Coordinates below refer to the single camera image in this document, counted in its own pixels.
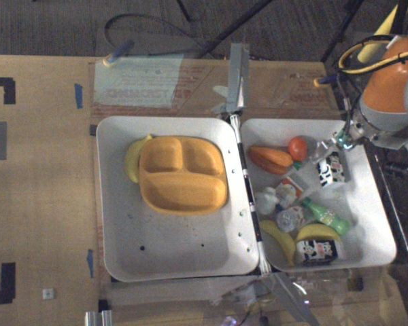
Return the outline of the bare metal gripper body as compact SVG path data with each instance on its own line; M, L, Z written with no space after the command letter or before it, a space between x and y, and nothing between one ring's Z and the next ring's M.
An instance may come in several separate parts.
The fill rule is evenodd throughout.
M352 149L357 145L363 145L366 141L378 140L383 133L378 127L369 121L352 119L346 122L343 128L334 133L332 142L339 149Z

